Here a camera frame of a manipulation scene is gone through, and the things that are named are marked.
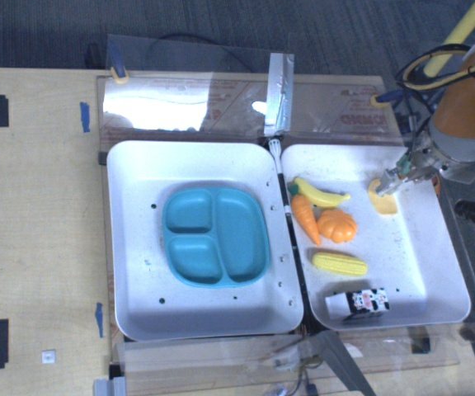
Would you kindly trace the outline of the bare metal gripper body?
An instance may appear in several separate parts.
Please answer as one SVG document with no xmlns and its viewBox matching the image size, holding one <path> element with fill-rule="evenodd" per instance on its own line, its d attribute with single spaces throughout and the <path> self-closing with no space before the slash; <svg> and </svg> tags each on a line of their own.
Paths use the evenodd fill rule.
<svg viewBox="0 0 475 396">
<path fill-rule="evenodd" d="M 439 152 L 430 136 L 421 136 L 412 141 L 412 146 L 396 163 L 402 174 L 407 177 L 404 182 L 431 180 L 440 173 Z"/>
</svg>

